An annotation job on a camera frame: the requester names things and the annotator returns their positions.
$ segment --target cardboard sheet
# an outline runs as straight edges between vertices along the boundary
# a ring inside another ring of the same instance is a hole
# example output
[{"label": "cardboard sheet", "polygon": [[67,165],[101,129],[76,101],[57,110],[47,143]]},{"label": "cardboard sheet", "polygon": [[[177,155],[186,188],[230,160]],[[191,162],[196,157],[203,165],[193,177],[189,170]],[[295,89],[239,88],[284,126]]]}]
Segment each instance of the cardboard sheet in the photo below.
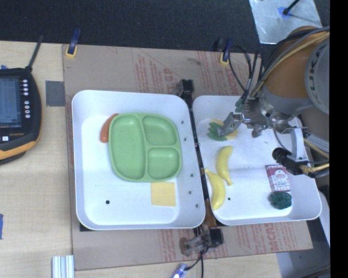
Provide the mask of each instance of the cardboard sheet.
[{"label": "cardboard sheet", "polygon": [[[85,89],[170,94],[181,79],[194,81],[194,98],[204,94],[241,95],[241,88],[230,67],[220,65],[219,59],[218,52],[82,45],[78,46],[74,58],[63,56],[72,244],[76,270],[187,261],[196,259],[197,255],[187,257],[179,247],[183,238],[192,239],[195,236],[192,229],[90,231],[80,226],[75,212],[73,96]],[[244,55],[234,53],[231,60],[238,77],[246,85],[248,65]],[[205,259],[312,248],[305,221],[224,226],[222,232],[224,244],[208,251]]]}]

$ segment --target yellow banana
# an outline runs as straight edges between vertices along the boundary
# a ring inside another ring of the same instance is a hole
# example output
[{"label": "yellow banana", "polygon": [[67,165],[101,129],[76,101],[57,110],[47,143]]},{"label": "yellow banana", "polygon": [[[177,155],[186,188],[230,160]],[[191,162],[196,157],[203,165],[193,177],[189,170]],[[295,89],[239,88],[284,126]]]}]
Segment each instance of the yellow banana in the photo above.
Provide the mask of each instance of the yellow banana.
[{"label": "yellow banana", "polygon": [[209,171],[207,168],[205,168],[205,173],[208,175],[213,188],[211,207],[213,210],[217,210],[221,205],[223,205],[224,200],[226,199],[226,185],[218,174]]},{"label": "yellow banana", "polygon": [[223,147],[216,158],[216,171],[221,176],[228,185],[232,185],[233,182],[230,178],[230,171],[228,168],[228,159],[230,158],[233,151],[233,146],[225,146]]}]

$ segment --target screen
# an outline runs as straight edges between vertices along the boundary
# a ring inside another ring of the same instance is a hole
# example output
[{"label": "screen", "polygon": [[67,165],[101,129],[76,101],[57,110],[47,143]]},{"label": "screen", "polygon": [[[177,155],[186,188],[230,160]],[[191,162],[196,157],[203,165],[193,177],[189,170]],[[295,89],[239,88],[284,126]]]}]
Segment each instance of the screen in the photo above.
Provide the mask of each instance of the screen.
[{"label": "screen", "polygon": [[19,78],[0,78],[0,127],[21,127]]}]

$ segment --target black carpet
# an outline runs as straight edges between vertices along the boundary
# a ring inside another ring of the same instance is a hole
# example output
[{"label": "black carpet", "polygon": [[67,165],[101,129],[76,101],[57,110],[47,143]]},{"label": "black carpet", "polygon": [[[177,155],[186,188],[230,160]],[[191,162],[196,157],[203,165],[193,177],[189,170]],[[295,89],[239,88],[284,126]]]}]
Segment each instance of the black carpet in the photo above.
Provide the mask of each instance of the black carpet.
[{"label": "black carpet", "polygon": [[[314,0],[330,25],[330,0]],[[0,0],[0,40],[211,50],[230,37],[247,52],[259,38],[248,0]]]}]

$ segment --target green plate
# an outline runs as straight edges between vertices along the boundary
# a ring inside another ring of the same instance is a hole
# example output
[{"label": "green plate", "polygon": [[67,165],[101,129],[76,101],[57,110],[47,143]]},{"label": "green plate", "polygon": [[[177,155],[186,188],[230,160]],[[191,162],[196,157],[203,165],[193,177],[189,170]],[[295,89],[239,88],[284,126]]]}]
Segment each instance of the green plate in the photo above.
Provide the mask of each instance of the green plate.
[{"label": "green plate", "polygon": [[110,124],[108,146],[113,170],[124,180],[165,181],[182,168],[177,128],[162,115],[117,115]]}]

